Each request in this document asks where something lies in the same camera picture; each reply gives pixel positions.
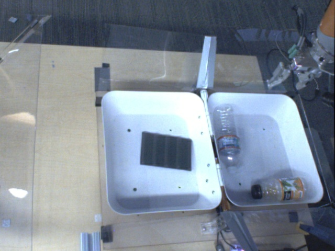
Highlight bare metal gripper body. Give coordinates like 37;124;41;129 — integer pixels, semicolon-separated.
291;38;335;76

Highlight white plastic tray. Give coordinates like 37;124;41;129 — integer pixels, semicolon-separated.
100;90;224;215
206;92;325;208

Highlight clear bottle with blue label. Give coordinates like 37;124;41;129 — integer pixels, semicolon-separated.
213;103;242;173

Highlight orange-labelled bottle with black cap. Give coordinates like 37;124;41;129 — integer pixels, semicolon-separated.
250;177;306;202

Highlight dark grey ribbed square pad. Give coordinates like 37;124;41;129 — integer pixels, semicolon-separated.
139;131;193;172

